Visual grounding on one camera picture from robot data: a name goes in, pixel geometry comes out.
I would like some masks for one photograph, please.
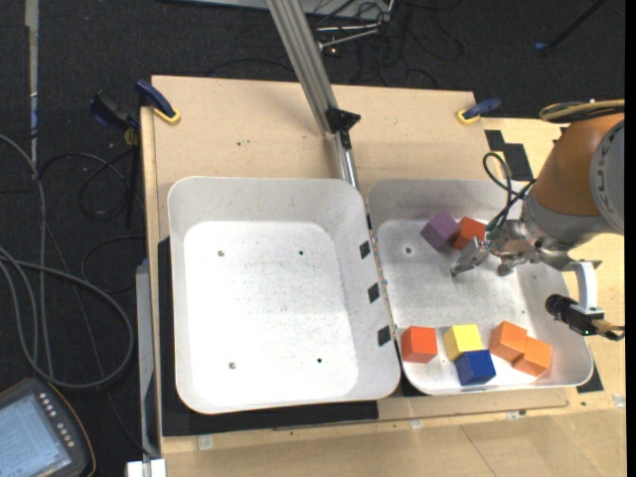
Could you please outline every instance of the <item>wooden table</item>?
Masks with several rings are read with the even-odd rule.
[[[157,244],[169,235],[170,187],[197,175],[333,178],[338,172],[333,144],[319,134],[298,83],[175,77],[154,77],[152,83],[183,115],[170,125],[149,108],[141,113],[155,365],[160,373]],[[461,125],[455,115],[475,103],[471,92],[343,85],[334,86],[334,92],[340,107],[362,115],[351,135],[365,199],[369,188],[386,178],[487,178],[482,167],[489,150],[485,129],[501,130],[508,143],[522,143],[538,175],[560,135],[558,126],[533,119],[483,118]],[[606,318],[617,323],[624,323],[623,249],[623,237],[601,236],[573,253],[603,261],[597,270],[598,302]],[[566,276],[565,281],[576,292],[575,278]],[[546,468],[543,475],[567,475],[563,465],[577,476],[621,475],[626,471],[621,407],[625,343],[591,338],[589,347],[603,391],[580,395],[576,388],[549,388],[450,397],[404,397],[397,391],[379,401],[378,421],[161,436],[161,450],[169,475],[194,470],[202,476],[343,475],[343,464],[351,467],[346,475],[380,475],[402,467],[424,472],[431,462],[444,475],[468,475],[468,468],[471,475],[504,475],[492,468],[510,466],[501,461],[506,445],[519,451],[514,437],[501,434],[512,428],[511,418],[521,416],[524,420],[514,424],[518,436],[526,436],[525,443],[532,439],[534,450],[542,447],[542,457],[553,456],[559,465],[556,473]],[[584,424],[595,427],[581,429]],[[555,434],[536,436],[537,429]],[[598,438],[596,429],[609,433]],[[498,437],[499,444],[492,445]],[[561,451],[555,452],[556,443]],[[214,450],[200,450],[202,446]],[[611,462],[604,461],[607,451],[613,454]],[[518,455],[518,466],[513,465],[517,475],[532,454]],[[311,465],[317,465],[316,473]]]

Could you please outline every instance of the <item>dark carpet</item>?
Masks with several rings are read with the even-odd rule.
[[[608,0],[549,55],[535,48],[536,42],[556,38],[595,1],[402,0],[381,35],[344,43],[325,65],[333,83],[469,90],[477,100],[498,96],[502,104],[492,116],[536,117],[555,102],[622,98],[626,0]],[[0,18],[0,132],[29,151],[24,0],[0,0]],[[343,23],[309,19],[312,25]],[[155,0],[40,0],[39,49],[38,164],[46,166],[53,235],[47,239],[47,264],[115,290],[113,298],[134,322],[130,286],[144,258],[143,241],[119,238],[143,235],[143,206],[135,202],[130,228],[123,210],[109,211],[123,195],[118,175],[128,177],[129,155],[114,164],[118,173],[106,168],[82,190],[101,165],[99,158],[111,160],[128,150],[117,131],[90,116],[90,99],[103,89],[134,108],[134,83],[155,74],[253,80],[295,80],[295,74],[270,15],[250,9]],[[0,146],[0,245],[36,261],[41,226],[36,185],[17,154]],[[111,239],[119,240],[91,252]],[[31,277],[37,284],[37,276]],[[46,291],[55,376],[75,383],[98,380],[95,355],[103,372],[112,372],[126,345],[120,320],[99,299],[64,281],[48,278]],[[0,345],[3,390],[31,375],[4,281]],[[110,393],[125,428],[139,440],[137,373],[132,363]],[[122,475],[127,461],[141,459],[105,392],[65,394],[93,443],[97,475]]]

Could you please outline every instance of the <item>empty white tray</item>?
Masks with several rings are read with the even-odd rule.
[[[168,195],[177,391],[201,413],[377,399],[399,361],[362,196],[189,177]]]

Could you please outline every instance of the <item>tray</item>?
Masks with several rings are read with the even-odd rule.
[[[168,195],[175,375],[200,413],[383,398],[399,361],[360,193],[188,177]]]
[[[479,267],[452,278],[449,266],[459,251],[450,246],[438,251],[419,234],[442,209],[456,220],[467,216],[487,223],[504,207],[504,190],[489,180],[384,180],[371,188],[368,198],[397,338],[410,325],[437,329],[439,353],[432,361],[402,363],[416,389],[452,395],[575,386],[589,379],[593,362],[587,342],[545,309],[552,293],[569,296],[560,272],[542,263],[526,263],[500,277],[500,261],[491,255]],[[514,206],[509,218],[517,219],[520,208],[521,204]],[[492,330],[503,320],[551,343],[551,367],[535,378],[493,356],[497,375],[485,385],[462,387],[447,358],[443,333],[452,325],[476,324],[488,348]]]

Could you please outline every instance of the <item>cube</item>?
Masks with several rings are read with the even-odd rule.
[[[528,331],[507,321],[501,322],[490,336],[490,353],[508,362],[514,362],[526,350]]]
[[[479,386],[497,375],[488,350],[463,353],[455,361],[455,369],[462,386]]]
[[[446,211],[435,214],[419,233],[435,249],[440,250],[459,233],[459,224]]]
[[[402,360],[426,364],[437,355],[437,338],[432,327],[411,325],[402,332],[400,350]]]
[[[483,350],[477,325],[453,325],[444,335],[444,347],[451,361],[455,361],[464,352]]]
[[[526,350],[513,363],[513,368],[537,377],[550,367],[553,346],[539,339],[526,338]]]
[[[463,249],[473,238],[482,241],[486,237],[486,224],[471,218],[459,220],[459,233],[450,241],[450,246]]]

